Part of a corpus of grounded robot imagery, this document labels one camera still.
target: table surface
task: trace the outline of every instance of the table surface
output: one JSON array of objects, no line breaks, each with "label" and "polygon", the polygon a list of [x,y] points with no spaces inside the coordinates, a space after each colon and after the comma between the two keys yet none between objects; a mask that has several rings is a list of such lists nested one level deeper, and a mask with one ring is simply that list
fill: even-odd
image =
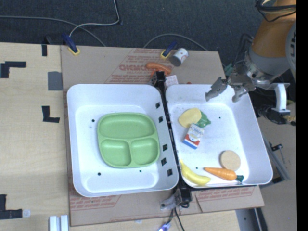
[{"label": "table surface", "polygon": [[[67,161],[62,91],[48,91],[48,72],[61,72],[60,46],[49,45],[42,57],[41,45],[0,43],[0,63],[26,61],[26,68],[10,68],[0,79],[0,194],[7,194],[6,209],[28,209],[28,218],[0,221],[6,231],[48,230],[50,216],[69,215]],[[42,122],[41,106],[51,107]],[[235,211],[180,217],[185,230],[239,231]],[[157,230],[167,218],[89,225],[94,230]],[[170,231],[181,230],[174,218]],[[70,227],[72,231],[85,227]]]}]

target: banana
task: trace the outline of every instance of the banana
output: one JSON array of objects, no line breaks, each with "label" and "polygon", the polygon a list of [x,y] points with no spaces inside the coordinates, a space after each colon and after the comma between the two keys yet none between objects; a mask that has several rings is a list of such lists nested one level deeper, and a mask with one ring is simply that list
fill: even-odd
[{"label": "banana", "polygon": [[182,175],[192,183],[195,183],[199,186],[204,186],[207,184],[211,178],[207,176],[198,175],[193,172],[186,164],[183,163],[183,160],[180,160]]}]

